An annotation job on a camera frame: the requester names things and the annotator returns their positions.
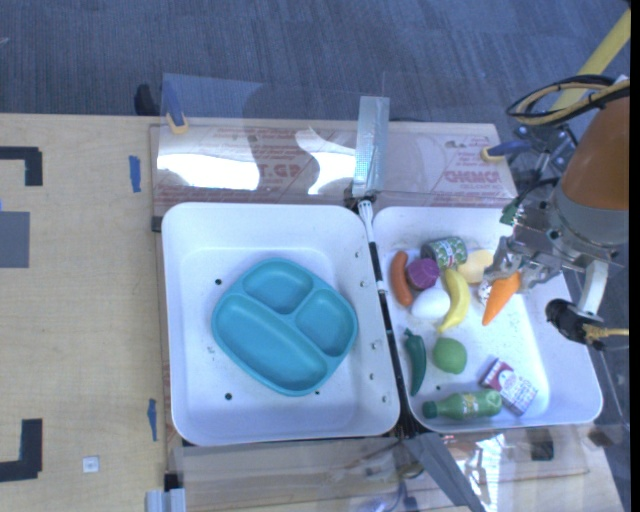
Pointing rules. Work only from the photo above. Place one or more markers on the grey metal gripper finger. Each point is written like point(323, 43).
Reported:
point(535, 275)
point(502, 262)

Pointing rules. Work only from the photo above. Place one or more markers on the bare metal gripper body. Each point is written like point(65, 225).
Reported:
point(537, 235)

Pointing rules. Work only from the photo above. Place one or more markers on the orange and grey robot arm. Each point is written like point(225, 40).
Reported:
point(597, 165)

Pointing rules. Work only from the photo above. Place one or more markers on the pale yellow potato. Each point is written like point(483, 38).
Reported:
point(475, 265)

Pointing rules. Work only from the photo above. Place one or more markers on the orange carrot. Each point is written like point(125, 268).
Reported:
point(499, 297)

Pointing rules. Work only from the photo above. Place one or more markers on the white speckled packet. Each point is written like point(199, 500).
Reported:
point(484, 294)

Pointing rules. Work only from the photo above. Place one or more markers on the green can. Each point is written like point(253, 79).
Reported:
point(446, 251)

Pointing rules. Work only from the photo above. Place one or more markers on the yellow banana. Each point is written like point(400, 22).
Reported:
point(457, 300)

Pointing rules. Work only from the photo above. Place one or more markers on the white plastic tray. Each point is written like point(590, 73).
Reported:
point(515, 345)
point(200, 325)

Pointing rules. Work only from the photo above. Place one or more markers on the purple toy cupcake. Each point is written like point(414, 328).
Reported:
point(422, 274)

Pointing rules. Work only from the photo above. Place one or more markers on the white egg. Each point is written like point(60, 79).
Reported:
point(430, 304)

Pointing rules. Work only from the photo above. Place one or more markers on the orange sausage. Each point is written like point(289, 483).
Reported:
point(400, 280)

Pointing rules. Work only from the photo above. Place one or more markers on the green lime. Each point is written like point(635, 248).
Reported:
point(450, 356)

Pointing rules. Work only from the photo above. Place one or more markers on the red and white carton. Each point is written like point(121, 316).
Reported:
point(510, 386)

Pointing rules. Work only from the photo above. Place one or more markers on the dark green pepper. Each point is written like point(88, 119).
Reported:
point(416, 357)

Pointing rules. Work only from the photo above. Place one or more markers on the green bottle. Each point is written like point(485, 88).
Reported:
point(465, 405)

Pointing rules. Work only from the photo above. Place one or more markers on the blue divided plate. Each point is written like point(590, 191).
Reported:
point(272, 330)

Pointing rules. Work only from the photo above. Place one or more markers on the brown cardboard board, red print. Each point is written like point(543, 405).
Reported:
point(280, 145)

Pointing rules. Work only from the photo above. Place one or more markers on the black cylinder on white bracket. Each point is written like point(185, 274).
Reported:
point(567, 315)

